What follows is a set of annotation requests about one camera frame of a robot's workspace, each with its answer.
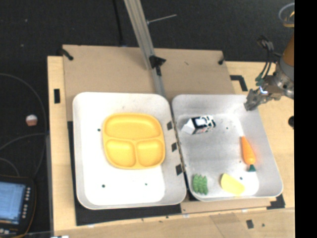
toy carrot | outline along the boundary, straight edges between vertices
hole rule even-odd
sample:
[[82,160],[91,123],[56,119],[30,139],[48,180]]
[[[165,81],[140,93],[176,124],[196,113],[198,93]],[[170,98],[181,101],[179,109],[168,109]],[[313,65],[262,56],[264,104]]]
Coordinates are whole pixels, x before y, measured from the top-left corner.
[[246,164],[250,165],[249,172],[254,172],[256,170],[254,167],[256,157],[255,157],[254,152],[251,148],[251,145],[249,144],[249,142],[245,136],[241,137],[241,145],[242,145],[243,159],[244,159]]

bracket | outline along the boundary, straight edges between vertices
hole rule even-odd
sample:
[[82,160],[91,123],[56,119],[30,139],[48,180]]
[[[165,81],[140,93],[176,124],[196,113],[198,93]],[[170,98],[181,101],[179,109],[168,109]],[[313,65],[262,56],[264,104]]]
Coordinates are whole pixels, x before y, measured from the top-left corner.
[[151,63],[151,67],[152,67],[152,69],[156,69],[156,71],[157,71],[157,75],[158,76],[162,76],[162,73],[161,73],[161,71],[160,71],[160,66],[163,64],[163,63],[165,63],[166,62],[166,60],[165,59],[163,59],[163,58],[158,58],[158,57],[156,57],[156,56],[150,56],[150,63]]

small carton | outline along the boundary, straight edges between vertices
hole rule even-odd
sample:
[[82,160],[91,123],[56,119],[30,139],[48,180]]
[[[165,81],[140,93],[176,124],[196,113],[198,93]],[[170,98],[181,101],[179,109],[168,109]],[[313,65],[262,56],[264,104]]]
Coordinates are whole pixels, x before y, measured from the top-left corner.
[[213,120],[213,116],[206,115],[190,118],[187,123],[184,124],[181,131],[184,131],[188,134],[198,134],[208,132],[215,126],[216,123]]

orange carrot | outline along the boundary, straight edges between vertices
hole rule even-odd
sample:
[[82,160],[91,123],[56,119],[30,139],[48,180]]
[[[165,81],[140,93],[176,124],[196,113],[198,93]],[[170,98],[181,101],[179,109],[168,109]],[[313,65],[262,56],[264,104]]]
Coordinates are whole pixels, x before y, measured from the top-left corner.
[[256,157],[251,148],[251,145],[249,144],[245,136],[241,137],[241,144],[242,144],[243,159],[245,163],[248,165],[253,165],[256,161]]

yellow divided plate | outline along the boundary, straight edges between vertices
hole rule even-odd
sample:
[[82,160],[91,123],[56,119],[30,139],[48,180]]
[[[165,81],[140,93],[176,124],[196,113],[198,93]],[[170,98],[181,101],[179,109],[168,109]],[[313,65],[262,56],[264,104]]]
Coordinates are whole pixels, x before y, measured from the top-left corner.
[[162,127],[148,114],[109,116],[103,125],[103,142],[107,159],[117,168],[153,168],[165,159]]

